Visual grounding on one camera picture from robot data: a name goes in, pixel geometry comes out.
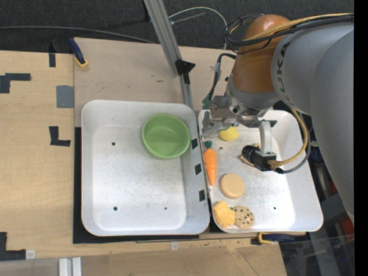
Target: orange carrot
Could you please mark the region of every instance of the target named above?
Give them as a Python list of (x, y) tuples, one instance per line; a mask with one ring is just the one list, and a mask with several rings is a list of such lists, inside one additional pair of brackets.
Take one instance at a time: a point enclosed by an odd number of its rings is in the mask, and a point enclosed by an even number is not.
[(210, 185), (214, 186), (214, 183), (216, 181), (217, 155), (216, 151), (211, 148), (211, 141), (206, 141), (205, 145), (207, 149), (204, 152), (203, 156), (205, 160), (206, 172)]

